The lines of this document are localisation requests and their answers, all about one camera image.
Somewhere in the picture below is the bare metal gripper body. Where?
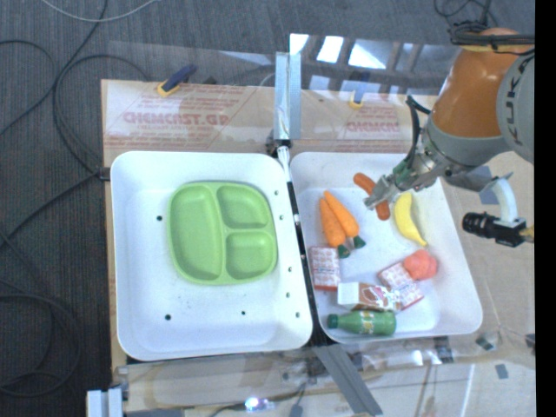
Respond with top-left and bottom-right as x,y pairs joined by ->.
390,150 -> 449,193

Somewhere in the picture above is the salmon pink lumpy toy food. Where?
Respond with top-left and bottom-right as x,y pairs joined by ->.
402,248 -> 439,282

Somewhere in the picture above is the brown cardboard board red print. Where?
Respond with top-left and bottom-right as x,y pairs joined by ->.
100,78 -> 536,413

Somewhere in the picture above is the black cylinder on white bracket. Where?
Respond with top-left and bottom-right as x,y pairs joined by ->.
461,175 -> 529,248

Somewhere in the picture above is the orange-red sausage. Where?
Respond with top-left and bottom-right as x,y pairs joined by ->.
352,172 -> 393,222

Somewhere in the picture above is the green bottle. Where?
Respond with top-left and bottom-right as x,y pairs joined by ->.
326,308 -> 398,338

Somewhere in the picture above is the white plastic tray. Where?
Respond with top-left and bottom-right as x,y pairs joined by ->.
109,149 -> 314,362
288,151 -> 485,346

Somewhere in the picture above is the red and white packet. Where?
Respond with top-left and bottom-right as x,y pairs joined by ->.
308,245 -> 342,292
376,261 -> 426,312

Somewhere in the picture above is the white and brown carton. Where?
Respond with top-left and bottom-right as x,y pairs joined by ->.
336,281 -> 403,313

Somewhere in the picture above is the green divided plate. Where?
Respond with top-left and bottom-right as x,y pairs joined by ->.
167,181 -> 280,287

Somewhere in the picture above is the orange carrot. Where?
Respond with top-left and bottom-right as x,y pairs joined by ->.
323,189 -> 367,250
319,196 -> 352,260

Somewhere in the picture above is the yellow banana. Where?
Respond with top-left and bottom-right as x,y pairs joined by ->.
393,191 -> 429,248

